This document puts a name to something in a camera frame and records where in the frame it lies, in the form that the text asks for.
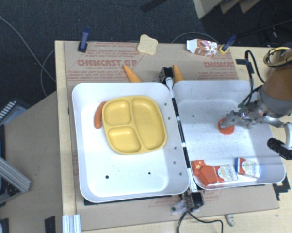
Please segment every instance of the white tray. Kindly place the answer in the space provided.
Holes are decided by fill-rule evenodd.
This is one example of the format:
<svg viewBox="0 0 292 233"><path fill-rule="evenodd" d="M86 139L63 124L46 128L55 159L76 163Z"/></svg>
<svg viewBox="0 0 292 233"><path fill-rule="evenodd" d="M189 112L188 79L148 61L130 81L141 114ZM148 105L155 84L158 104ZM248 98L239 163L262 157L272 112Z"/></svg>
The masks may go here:
<svg viewBox="0 0 292 233"><path fill-rule="evenodd" d="M167 142L159 150L122 155L113 151L104 129L94 128L103 101L144 95L159 106ZM81 83L72 92L81 193L94 203L181 194L189 177L168 88L160 83Z"/></svg>
<svg viewBox="0 0 292 233"><path fill-rule="evenodd" d="M231 111L238 111L238 104L250 91L247 81L180 81L174 86L189 159L204 160L207 165L235 164L237 157L260 163L260 177L238 175L233 182L203 185L194 177L198 186L206 190L236 186L278 183L285 178L282 158L267 147L272 138L268 124L256 124L251 129L245 122L235 125L231 135L223 135L217 122Z"/></svg>

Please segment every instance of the divided yellow plate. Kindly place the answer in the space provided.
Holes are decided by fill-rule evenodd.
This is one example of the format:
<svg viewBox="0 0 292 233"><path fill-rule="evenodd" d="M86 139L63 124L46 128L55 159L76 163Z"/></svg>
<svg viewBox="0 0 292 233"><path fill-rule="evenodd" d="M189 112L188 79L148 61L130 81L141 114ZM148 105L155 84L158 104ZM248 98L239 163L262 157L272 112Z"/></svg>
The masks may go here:
<svg viewBox="0 0 292 233"><path fill-rule="evenodd" d="M102 122L109 145L120 154L147 153L166 143L161 111L147 96L109 100L102 109Z"/></svg>

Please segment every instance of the carrot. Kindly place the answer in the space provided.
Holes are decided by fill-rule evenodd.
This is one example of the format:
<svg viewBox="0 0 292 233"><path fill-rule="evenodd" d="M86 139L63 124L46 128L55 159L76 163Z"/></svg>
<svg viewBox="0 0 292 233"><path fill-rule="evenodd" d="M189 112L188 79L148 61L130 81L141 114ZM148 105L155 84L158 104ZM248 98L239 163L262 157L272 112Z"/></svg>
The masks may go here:
<svg viewBox="0 0 292 233"><path fill-rule="evenodd" d="M180 72L177 65L173 65L173 70L174 70L174 83L184 80L184 77L182 73Z"/></svg>
<svg viewBox="0 0 292 233"><path fill-rule="evenodd" d="M123 65L123 68L130 82L142 82L142 80L126 65Z"/></svg>
<svg viewBox="0 0 292 233"><path fill-rule="evenodd" d="M100 103L100 105L98 106L95 114L94 114L94 127L96 129L100 129L102 127L102 110L103 110L103 106L104 104L106 104L106 102L102 102Z"/></svg>

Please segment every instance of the black floor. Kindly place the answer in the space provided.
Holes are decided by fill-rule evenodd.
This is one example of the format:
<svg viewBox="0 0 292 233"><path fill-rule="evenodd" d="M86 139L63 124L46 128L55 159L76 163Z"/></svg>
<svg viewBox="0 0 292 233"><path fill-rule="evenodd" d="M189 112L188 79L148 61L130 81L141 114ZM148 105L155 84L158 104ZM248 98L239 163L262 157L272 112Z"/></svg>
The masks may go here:
<svg viewBox="0 0 292 233"><path fill-rule="evenodd" d="M0 17L1 107L12 98L34 105L55 91L45 73L41 85L38 61L43 64L50 54L45 68L55 78L54 41L79 41L85 26L91 29L89 40L95 41L137 41L147 34L160 43L185 43L209 39L207 34L223 44L232 34L292 20L292 0L262 0L245 14L238 4L224 15L217 6L201 20L192 0L0 0ZM188 32L196 33L178 38ZM292 42L292 21L240 37L234 45L277 47L287 42Z"/></svg>

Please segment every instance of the yellow plate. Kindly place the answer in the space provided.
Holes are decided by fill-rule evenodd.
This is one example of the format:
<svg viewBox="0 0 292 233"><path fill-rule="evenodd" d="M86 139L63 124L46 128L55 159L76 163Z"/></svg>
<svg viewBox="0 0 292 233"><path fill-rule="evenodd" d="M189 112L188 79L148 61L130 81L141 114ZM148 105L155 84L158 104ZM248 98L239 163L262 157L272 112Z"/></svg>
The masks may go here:
<svg viewBox="0 0 292 233"><path fill-rule="evenodd" d="M167 139L157 103L147 96L108 101L102 122L111 148L120 154L140 154L160 149Z"/></svg>

